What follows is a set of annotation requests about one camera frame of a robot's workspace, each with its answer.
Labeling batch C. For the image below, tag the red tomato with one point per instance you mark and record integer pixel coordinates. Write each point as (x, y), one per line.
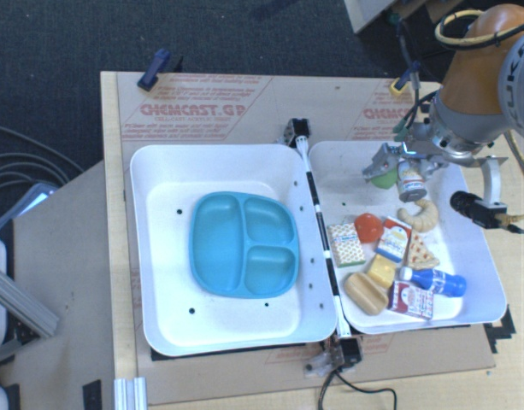
(368, 227)

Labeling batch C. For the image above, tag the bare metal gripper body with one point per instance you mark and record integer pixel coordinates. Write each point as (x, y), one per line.
(447, 148)

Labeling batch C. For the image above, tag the thin black and white rod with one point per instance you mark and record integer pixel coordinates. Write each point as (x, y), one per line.
(318, 212)

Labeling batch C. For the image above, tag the white carton with orange pattern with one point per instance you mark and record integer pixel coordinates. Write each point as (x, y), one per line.
(346, 246)

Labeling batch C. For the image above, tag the blue bottle with white cap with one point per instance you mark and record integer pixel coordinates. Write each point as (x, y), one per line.
(439, 282)

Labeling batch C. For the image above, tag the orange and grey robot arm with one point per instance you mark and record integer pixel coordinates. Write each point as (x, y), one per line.
(475, 79)

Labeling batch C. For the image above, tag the yellow cheese wedge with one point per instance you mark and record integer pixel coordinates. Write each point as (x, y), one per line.
(382, 271)

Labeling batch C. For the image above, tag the blue divided plate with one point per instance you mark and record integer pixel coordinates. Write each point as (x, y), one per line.
(227, 246)

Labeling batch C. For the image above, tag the brown cardboard board red print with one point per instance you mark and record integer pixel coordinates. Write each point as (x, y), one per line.
(227, 109)

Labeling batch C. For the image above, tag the white plastic tray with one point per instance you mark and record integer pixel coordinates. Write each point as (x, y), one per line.
(462, 246)
(167, 246)

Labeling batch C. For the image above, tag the white can with red label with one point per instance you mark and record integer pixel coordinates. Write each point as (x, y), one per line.
(411, 184)

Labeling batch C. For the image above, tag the black cylinder on white bracket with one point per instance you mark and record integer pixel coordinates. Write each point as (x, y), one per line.
(479, 209)

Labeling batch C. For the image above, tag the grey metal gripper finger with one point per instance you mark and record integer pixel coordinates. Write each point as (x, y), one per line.
(431, 168)
(379, 162)

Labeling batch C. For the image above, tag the green round fruit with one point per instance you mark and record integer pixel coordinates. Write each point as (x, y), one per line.
(383, 180)

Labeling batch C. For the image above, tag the pizza slice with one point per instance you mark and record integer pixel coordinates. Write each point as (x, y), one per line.
(419, 254)

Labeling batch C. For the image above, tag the beige croissant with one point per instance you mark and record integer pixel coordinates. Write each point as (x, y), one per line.
(428, 220)

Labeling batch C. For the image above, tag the tan hot dog bun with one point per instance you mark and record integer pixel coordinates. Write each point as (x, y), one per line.
(364, 293)

